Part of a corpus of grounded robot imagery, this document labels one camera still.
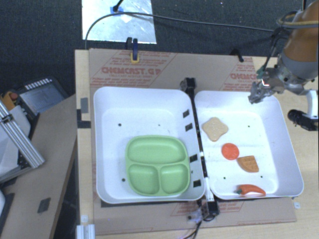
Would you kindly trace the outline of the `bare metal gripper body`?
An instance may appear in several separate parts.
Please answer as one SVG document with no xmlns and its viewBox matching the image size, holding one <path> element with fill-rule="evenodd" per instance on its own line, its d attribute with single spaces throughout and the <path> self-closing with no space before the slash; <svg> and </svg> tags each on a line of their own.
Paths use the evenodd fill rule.
<svg viewBox="0 0 319 239">
<path fill-rule="evenodd" d="M 286 67 L 264 68 L 257 71 L 257 94 L 282 94 L 285 90 L 301 95 L 304 92 L 304 79 L 291 73 Z"/>
</svg>

